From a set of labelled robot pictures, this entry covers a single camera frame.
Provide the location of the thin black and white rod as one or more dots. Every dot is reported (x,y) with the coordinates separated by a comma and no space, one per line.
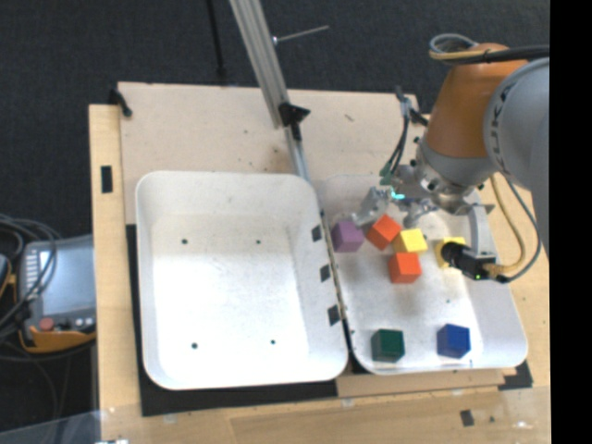
(336,275)

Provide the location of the green cube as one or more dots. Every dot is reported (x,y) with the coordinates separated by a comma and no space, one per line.
(387,346)

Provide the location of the blue cube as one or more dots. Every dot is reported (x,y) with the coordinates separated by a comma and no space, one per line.
(453,341)

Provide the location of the orange cube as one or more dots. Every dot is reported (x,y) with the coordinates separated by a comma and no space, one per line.
(404,267)
(383,231)

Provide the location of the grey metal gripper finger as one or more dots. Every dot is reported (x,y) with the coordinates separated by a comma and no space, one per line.
(418,213)
(372,206)

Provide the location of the white plastic tray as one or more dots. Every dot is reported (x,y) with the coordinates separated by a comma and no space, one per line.
(231,285)
(416,312)

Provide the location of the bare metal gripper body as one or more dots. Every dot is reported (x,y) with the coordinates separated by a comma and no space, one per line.
(435,190)

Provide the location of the purple cube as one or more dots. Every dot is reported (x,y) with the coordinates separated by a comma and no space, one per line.
(347,237)

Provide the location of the black cylinder on white bracket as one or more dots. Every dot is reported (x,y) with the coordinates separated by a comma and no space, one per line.
(467,259)

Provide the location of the pale wood board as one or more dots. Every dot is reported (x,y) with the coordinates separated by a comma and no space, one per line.
(199,127)

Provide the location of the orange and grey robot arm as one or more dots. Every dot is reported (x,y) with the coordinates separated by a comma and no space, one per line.
(467,109)

